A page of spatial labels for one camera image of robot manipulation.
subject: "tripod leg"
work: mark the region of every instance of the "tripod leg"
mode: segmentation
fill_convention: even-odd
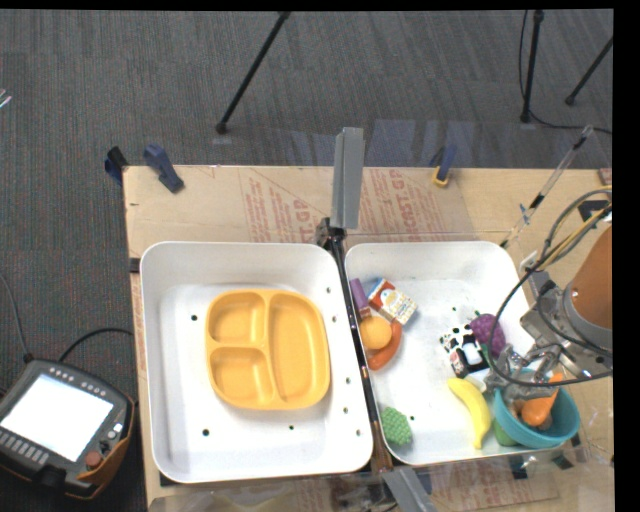
[[[278,17],[278,20],[276,21],[275,25],[271,29],[271,32],[269,33],[269,36],[267,37],[266,41],[262,45],[262,48],[260,49],[258,56],[253,61],[253,64],[251,65],[251,68],[249,69],[247,76],[244,78],[244,80],[240,84],[240,88],[238,89],[238,92],[236,92],[236,95],[234,96],[233,100],[231,100],[231,104],[227,108],[227,111],[225,112],[224,116],[222,116],[222,119],[216,125],[216,131],[218,133],[220,134],[227,133],[227,121],[229,120],[229,118],[231,117],[231,114],[233,114],[233,111],[235,110],[236,106],[240,102],[240,99],[242,98],[244,91],[247,89],[247,87],[249,87],[249,83],[251,82],[253,75],[260,67],[260,63],[262,62],[262,59],[264,59],[265,55],[269,51],[269,47],[271,46],[271,43],[273,43],[273,40],[278,35],[280,28],[282,28],[282,25],[284,25],[284,22],[289,17],[289,14],[291,14],[291,11],[280,12],[280,16]]]
[[[527,71],[527,87],[524,93],[524,105],[522,106],[522,113],[520,114],[520,120],[523,123],[530,121],[529,107],[531,104],[531,88],[533,86],[533,70],[536,66],[536,53],[538,52],[538,37],[540,35],[540,24],[544,19],[544,13],[541,9],[537,9],[533,14],[533,36],[531,37],[531,52],[529,54],[529,70]]]
[[[573,105],[574,104],[574,102],[576,100],[576,96],[580,92],[580,89],[582,89],[584,84],[587,83],[587,80],[589,80],[589,78],[591,77],[591,74],[595,71],[595,69],[598,67],[598,64],[600,64],[602,59],[604,59],[604,56],[611,49],[612,46],[613,46],[613,36],[611,36],[611,39],[609,39],[609,41],[604,46],[604,48],[602,49],[600,54],[596,57],[596,60],[593,61],[593,64],[591,64],[591,67],[584,74],[584,76],[582,77],[582,80],[580,80],[580,83],[578,85],[576,85],[576,88],[573,90],[573,92],[571,94],[569,94],[569,96],[567,96],[565,98],[564,102],[567,105]]]

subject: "orange carrot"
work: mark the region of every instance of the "orange carrot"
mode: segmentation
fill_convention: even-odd
[[[372,370],[379,370],[385,364],[387,364],[394,356],[394,354],[398,351],[401,337],[402,324],[397,320],[393,320],[391,322],[391,341],[367,359],[369,368],[371,368]]]
[[[553,374],[549,379],[549,383],[559,382],[561,380],[562,373],[558,372]],[[539,427],[542,425],[551,413],[551,408],[558,395],[558,389],[559,388],[556,388],[551,396],[527,400],[520,411],[522,420],[531,427]]]

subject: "white tray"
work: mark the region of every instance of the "white tray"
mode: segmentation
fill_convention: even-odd
[[[311,244],[162,242],[144,253],[140,273],[151,445],[164,475],[206,483],[345,473],[367,464],[369,416],[338,268],[327,251]],[[311,407],[240,409],[211,387],[207,308],[224,291],[256,287],[296,291],[322,313],[331,384]]]
[[[363,243],[347,252],[345,267],[348,279],[359,278],[365,293],[386,278],[418,304],[394,358],[370,372],[378,412],[396,408],[409,418],[413,434],[410,444],[387,444],[389,451],[420,466],[527,450],[501,446],[493,430],[481,450],[473,447],[471,417],[447,386],[455,375],[439,341],[475,311],[497,313],[519,280],[508,253],[484,241]],[[520,326],[527,310],[520,289],[500,317],[507,342],[521,354],[533,343]]]

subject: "white screen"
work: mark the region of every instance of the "white screen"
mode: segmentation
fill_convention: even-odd
[[[76,461],[113,404],[40,375],[0,426]]]

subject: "blue clamp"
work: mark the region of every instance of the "blue clamp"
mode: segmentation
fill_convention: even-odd
[[[458,152],[458,146],[451,144],[442,146],[429,162],[429,167],[435,167],[433,182],[439,187],[445,187],[449,183],[449,169]]]
[[[158,144],[151,143],[144,149],[144,160],[147,165],[160,171],[160,181],[171,192],[175,193],[184,187],[184,181],[176,174],[167,152]]]
[[[104,170],[109,176],[122,186],[122,169],[127,167],[129,163],[125,160],[120,148],[113,146],[107,153],[107,159],[104,161]]]

